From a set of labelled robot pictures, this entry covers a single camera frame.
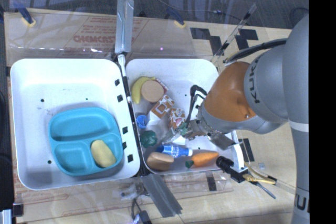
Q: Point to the black cylinder on white bracket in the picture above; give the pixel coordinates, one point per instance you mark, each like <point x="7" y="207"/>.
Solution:
<point x="237" y="154"/>

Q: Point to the white plastic tray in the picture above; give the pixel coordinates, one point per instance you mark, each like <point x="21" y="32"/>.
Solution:
<point x="65" y="81"/>
<point x="178" y="78"/>

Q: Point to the orange and white carton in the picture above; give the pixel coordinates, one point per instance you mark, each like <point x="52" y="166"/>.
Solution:
<point x="161" y="108"/>

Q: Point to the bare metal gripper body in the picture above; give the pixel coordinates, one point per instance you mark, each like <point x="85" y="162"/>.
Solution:
<point x="194" y="129"/>

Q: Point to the blue divided plate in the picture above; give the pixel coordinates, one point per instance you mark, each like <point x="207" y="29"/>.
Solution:
<point x="76" y="126"/>

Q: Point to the yellow oval toy potato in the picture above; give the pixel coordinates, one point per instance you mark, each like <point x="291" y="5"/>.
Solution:
<point x="103" y="153"/>

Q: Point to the orange carrot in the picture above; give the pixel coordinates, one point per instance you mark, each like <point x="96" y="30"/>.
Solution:
<point x="203" y="159"/>

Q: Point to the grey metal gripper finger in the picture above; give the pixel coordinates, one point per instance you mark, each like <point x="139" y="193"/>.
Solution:
<point x="173" y="136"/>

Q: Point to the red green printed carton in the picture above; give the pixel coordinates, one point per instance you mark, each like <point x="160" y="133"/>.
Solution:
<point x="176" y="116"/>

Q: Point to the small blue cup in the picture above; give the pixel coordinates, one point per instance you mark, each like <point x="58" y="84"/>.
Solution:
<point x="141" y="121"/>

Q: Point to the yellow banana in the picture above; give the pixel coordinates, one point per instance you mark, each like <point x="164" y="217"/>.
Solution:
<point x="136" y="89"/>

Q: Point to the green broccoli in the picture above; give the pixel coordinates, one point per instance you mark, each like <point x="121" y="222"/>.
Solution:
<point x="148" y="138"/>

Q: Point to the brown cardboard board, red print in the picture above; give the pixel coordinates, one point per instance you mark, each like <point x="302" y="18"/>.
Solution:
<point x="78" y="34"/>

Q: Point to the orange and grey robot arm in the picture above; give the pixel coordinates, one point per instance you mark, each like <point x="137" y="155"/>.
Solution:
<point x="265" y="91"/>

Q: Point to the brown bread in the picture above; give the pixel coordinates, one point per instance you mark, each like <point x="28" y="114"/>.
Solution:
<point x="159" y="161"/>

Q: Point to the red and white packet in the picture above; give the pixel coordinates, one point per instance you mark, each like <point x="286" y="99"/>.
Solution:
<point x="163" y="85"/>

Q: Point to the blue and white bottle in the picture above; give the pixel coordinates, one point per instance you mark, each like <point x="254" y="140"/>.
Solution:
<point x="173" y="150"/>

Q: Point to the tan round biscuit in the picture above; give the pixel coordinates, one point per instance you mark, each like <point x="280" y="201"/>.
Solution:
<point x="152" y="91"/>

